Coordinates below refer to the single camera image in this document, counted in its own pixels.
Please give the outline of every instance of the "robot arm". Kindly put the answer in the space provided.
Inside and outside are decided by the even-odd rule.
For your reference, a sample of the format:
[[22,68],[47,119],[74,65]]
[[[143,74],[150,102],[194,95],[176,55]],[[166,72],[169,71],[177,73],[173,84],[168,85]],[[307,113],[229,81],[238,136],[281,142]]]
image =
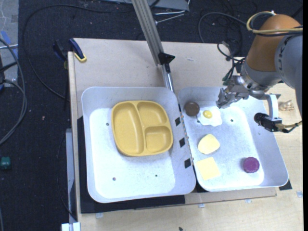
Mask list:
[[241,65],[240,75],[231,76],[228,86],[221,88],[216,103],[218,108],[226,108],[231,103],[247,99],[249,96],[260,100],[266,99],[269,101],[270,115],[255,116],[255,120],[258,120],[260,124],[259,118],[268,119],[271,125],[270,123],[268,126],[260,125],[270,131],[276,131],[275,124],[281,123],[281,119],[277,116],[278,109],[276,110],[278,103],[276,96],[266,94],[275,84],[284,82],[295,89],[297,105],[302,116],[303,35],[297,31],[295,33],[283,32],[284,28],[300,27],[300,24],[292,17],[283,14],[272,15],[259,30],[259,32],[270,32],[271,34],[256,35]]

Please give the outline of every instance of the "table top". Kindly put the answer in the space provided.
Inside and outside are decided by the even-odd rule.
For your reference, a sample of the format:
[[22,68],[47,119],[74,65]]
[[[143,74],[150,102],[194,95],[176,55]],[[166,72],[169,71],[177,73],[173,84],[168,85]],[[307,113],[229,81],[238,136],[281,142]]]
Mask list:
[[[162,87],[164,82],[146,41],[75,40],[87,56],[87,61],[80,63],[72,52],[68,54],[75,177],[78,178],[77,118],[82,116],[82,92],[92,86]],[[216,44],[163,42],[163,47],[166,53],[176,56],[170,64],[176,95],[185,87],[221,86],[222,77],[231,67]],[[292,100],[295,104],[292,111],[280,111],[284,124],[301,120],[293,89],[277,84],[270,91],[281,94],[279,101]],[[303,198],[298,197],[298,192],[303,191],[302,128],[275,136],[292,189],[210,192],[206,196],[191,193],[185,196],[188,205],[107,212],[103,218],[96,218],[95,214],[80,213],[77,180],[77,216],[81,230],[303,230]],[[204,208],[198,208],[200,203],[206,203]]]

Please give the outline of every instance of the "yellow plate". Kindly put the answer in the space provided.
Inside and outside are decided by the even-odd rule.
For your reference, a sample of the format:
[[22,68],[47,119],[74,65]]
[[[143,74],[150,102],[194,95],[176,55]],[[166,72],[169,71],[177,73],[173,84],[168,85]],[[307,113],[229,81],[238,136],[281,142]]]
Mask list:
[[168,115],[156,102],[118,103],[112,109],[111,121],[116,146],[124,155],[155,155],[166,152],[172,146]]

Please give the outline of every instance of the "tray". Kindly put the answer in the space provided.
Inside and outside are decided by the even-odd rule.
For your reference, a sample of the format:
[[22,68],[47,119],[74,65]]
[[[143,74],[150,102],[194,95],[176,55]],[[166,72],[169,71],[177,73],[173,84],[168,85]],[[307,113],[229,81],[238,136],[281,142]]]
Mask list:
[[[182,89],[179,93],[196,176],[201,187],[209,192],[221,192],[285,185],[288,172],[274,133],[254,121],[256,113],[266,113],[263,101],[249,97],[248,100],[231,104],[229,108],[220,109],[222,124],[216,127],[203,126],[197,117],[185,114],[187,102],[198,103],[200,112],[216,107],[219,90],[220,87],[196,87]],[[203,154],[198,150],[198,143],[206,134],[213,134],[220,143],[220,148],[211,154]],[[260,162],[260,168],[255,173],[243,170],[243,160],[250,156]],[[204,180],[204,172],[196,164],[207,158],[211,158],[212,165],[218,167],[219,173],[215,172],[215,177]]]
[[[112,108],[120,102],[160,104],[170,121],[173,144],[160,154],[125,156],[116,147]],[[81,97],[84,120],[87,184],[100,203],[184,195],[196,185],[191,152],[185,141],[177,98],[167,88],[91,87]]]
[[155,155],[171,148],[172,129],[160,104],[152,101],[120,102],[112,108],[111,116],[115,143],[124,155]]

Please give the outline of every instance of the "black floor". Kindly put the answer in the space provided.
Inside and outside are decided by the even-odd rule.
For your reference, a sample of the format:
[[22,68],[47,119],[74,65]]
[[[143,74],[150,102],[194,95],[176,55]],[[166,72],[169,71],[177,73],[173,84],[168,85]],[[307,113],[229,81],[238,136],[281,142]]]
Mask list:
[[[209,12],[227,13],[247,21],[256,12],[274,10],[293,15],[302,24],[303,11],[298,10],[302,5],[303,0],[192,0],[189,13],[159,23],[158,31],[162,41],[201,42],[198,22],[201,15]],[[153,9],[153,12],[165,10]],[[159,21],[169,16],[154,18]],[[204,42],[227,41],[234,55],[245,56],[253,40],[245,27],[221,15],[207,16],[200,29]],[[0,171],[0,208],[6,231],[55,231],[60,230],[61,223],[68,222],[56,177],[60,148],[58,180],[66,200],[65,141],[60,143],[70,127],[70,111],[69,103],[57,95],[65,97],[67,71],[53,53],[52,45],[59,39],[68,50],[69,38],[144,40],[137,16],[129,4],[19,0],[19,60],[26,82],[28,107],[22,124],[0,146],[0,155],[9,156],[13,166],[12,170]],[[57,95],[42,85],[33,70]],[[17,88],[7,88],[0,94],[0,137],[18,119],[21,105],[22,95]]]

